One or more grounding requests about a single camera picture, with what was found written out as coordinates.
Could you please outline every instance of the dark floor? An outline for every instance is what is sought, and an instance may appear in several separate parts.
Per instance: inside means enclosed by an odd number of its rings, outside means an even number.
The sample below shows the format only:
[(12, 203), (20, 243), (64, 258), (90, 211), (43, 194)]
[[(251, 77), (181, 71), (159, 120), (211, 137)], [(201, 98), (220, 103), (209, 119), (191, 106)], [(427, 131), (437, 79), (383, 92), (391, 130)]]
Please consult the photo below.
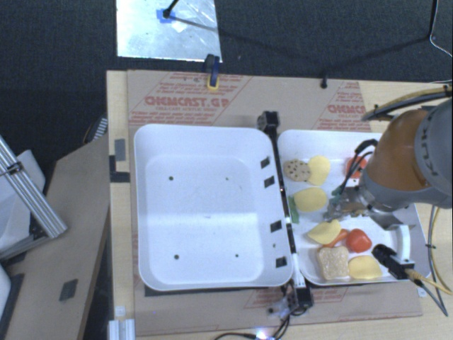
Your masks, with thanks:
[[(435, 26), (436, 43), (449, 51), (452, 2), (439, 0)], [(425, 39), (432, 0), (215, 4), (224, 73), (424, 82), (452, 78), (452, 59)], [(80, 147), (90, 124), (106, 111), (107, 70), (201, 70), (193, 62), (117, 57), (115, 0), (0, 0), (0, 14), (0, 135), (17, 154), (32, 149), (44, 170)], [(104, 263), (91, 329), (105, 330), (108, 284)], [(103, 334), (86, 338), (102, 339)]]

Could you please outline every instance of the bread slice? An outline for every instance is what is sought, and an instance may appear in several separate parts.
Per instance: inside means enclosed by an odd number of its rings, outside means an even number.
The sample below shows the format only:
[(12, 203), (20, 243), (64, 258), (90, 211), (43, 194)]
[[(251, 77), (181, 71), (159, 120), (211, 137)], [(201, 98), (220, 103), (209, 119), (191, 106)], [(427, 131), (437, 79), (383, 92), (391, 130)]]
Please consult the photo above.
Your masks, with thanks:
[(326, 280), (349, 276), (348, 249), (345, 246), (323, 247), (318, 252), (321, 275)]

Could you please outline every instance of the white tray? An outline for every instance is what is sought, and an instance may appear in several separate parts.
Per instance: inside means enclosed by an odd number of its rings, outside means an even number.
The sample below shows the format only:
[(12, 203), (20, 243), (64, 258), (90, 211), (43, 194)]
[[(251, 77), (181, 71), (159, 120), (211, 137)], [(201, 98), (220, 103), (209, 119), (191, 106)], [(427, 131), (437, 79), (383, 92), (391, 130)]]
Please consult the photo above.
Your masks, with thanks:
[[(150, 288), (262, 287), (289, 280), (273, 148), (263, 132), (146, 125), (134, 137), (134, 153), (139, 272)], [(263, 160), (269, 164), (262, 168)], [(275, 183), (265, 187), (270, 178)]]
[[(354, 156), (354, 149), (364, 140), (379, 139), (380, 134), (364, 132), (331, 132), (331, 131), (308, 131), (308, 130), (288, 130), (283, 132), (278, 140), (278, 149), (282, 164), (292, 159), (300, 159), (308, 162), (311, 157), (323, 155), (331, 162), (331, 171), (326, 182), (321, 188), (326, 192), (328, 198), (331, 198), (331, 192), (340, 185), (345, 178), (345, 165), (348, 159)], [(297, 183), (286, 176), (285, 189), (287, 196), (294, 195), (297, 191), (313, 187), (309, 183)], [(357, 184), (355, 179), (348, 181), (348, 186)], [(299, 258), (299, 267), (302, 275), (310, 282), (317, 285), (352, 285), (378, 282), (395, 282), (397, 281), (388, 270), (381, 266), (383, 276), (374, 280), (355, 280), (351, 277), (345, 277), (335, 280), (325, 280), (316, 260), (316, 252), (320, 245), (311, 241), (307, 237), (307, 232), (323, 220), (323, 214), (326, 212), (327, 205), (316, 212), (300, 212), (299, 224), (293, 224), (294, 240), (297, 247)], [(418, 214), (414, 205), (407, 209), (395, 212), (400, 221), (411, 227), (411, 253), (410, 257), (415, 261), (415, 269), (424, 276), (430, 273), (427, 252), (425, 248), (425, 236), (423, 234)], [(386, 231), (377, 225), (369, 217), (346, 217), (341, 222), (342, 228), (351, 230), (360, 228), (367, 233), (372, 240), (373, 246), (376, 244), (385, 244), (396, 250), (398, 239), (395, 231)], [(350, 259), (357, 255), (371, 255), (371, 250), (361, 254), (350, 254)]]

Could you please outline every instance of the black carpet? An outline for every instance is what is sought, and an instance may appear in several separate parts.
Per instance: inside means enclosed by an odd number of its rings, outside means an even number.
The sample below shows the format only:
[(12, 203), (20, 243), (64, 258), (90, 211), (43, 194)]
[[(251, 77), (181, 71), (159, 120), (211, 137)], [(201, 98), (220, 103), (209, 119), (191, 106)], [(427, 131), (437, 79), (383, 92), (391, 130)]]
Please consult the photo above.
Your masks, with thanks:
[[(436, 43), (452, 51), (453, 0)], [(215, 0), (229, 74), (438, 81), (452, 60), (428, 34), (432, 0)], [(109, 69), (200, 71), (116, 56), (115, 0), (0, 0), (0, 135), (44, 170), (105, 112)]]

